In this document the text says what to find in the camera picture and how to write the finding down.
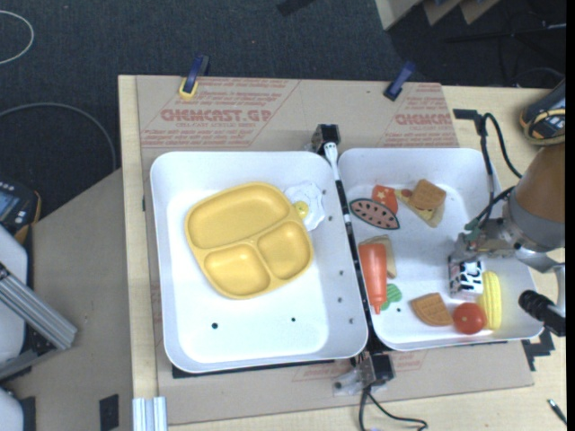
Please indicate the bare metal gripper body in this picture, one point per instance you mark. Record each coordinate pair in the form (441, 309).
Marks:
(487, 237)

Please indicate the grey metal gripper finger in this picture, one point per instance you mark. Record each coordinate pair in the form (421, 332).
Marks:
(457, 254)

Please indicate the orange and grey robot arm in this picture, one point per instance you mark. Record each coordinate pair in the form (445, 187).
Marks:
(539, 187)

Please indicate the white plastic tray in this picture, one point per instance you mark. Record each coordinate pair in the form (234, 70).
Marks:
(431, 249)
(251, 335)

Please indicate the black and white milk carton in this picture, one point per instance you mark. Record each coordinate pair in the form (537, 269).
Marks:
(467, 281)

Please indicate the yellow pizza slice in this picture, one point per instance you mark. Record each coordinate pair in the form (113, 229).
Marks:
(427, 213)

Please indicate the yellow corn cob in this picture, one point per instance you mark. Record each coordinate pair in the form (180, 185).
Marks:
(490, 299)

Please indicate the brown waffle biscuit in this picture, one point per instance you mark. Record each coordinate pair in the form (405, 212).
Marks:
(427, 193)
(431, 309)

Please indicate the red tomato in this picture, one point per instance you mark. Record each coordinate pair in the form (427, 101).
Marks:
(469, 318)

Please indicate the tan bread slice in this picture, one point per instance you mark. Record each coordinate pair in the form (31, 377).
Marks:
(390, 252)

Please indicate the green lettuce leaf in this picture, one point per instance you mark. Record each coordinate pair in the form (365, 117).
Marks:
(393, 295)

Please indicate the orange sauce bottle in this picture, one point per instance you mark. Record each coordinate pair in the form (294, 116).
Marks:
(374, 272)

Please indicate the red carton with yellow star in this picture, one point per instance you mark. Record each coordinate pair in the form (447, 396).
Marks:
(385, 197)

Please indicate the red and green watermelon slice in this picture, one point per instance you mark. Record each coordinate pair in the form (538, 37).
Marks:
(373, 214)

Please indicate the thin black and white rod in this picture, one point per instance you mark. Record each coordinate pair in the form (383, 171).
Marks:
(346, 213)

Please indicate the white and yellow fried egg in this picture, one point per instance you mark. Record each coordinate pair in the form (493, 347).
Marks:
(310, 196)

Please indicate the black pen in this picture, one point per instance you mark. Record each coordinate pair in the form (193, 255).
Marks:
(556, 411)

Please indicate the yellow divided plate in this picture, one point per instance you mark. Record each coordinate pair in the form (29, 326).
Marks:
(242, 231)

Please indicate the brown cardboard board red print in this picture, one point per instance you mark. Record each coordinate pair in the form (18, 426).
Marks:
(278, 106)

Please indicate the black cylinder on white bracket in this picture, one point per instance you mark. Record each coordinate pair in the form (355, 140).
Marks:
(539, 305)

